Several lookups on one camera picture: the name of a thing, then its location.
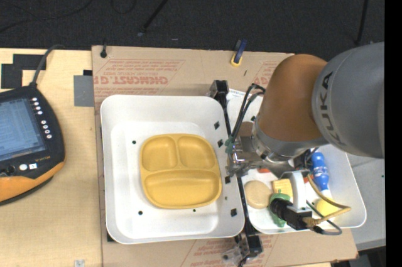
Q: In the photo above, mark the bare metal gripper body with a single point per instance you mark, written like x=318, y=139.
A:
x=248, y=149

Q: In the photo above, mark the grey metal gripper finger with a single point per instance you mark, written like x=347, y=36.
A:
x=233, y=170

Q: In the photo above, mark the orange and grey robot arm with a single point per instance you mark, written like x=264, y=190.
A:
x=314, y=102

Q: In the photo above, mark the orange carrot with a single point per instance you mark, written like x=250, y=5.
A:
x=264, y=170

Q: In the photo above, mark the tan round biscuit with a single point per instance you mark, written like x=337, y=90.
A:
x=257, y=194

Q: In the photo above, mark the thin black rod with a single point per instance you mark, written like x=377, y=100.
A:
x=226, y=121

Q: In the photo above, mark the yellow square cracker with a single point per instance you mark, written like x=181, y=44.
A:
x=282, y=186

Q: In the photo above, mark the yellow divided plate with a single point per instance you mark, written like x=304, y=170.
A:
x=179, y=171

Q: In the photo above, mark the green toy vegetable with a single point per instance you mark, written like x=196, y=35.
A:
x=279, y=220

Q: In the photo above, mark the blue and white bottle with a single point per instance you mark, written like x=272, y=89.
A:
x=319, y=170

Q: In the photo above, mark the brown cardboard board red print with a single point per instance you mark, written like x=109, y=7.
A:
x=194, y=74

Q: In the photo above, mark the white plastic tray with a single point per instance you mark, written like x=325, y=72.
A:
x=348, y=196
x=125, y=165

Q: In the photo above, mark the black cylinder on white bracket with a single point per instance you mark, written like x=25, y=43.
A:
x=296, y=190

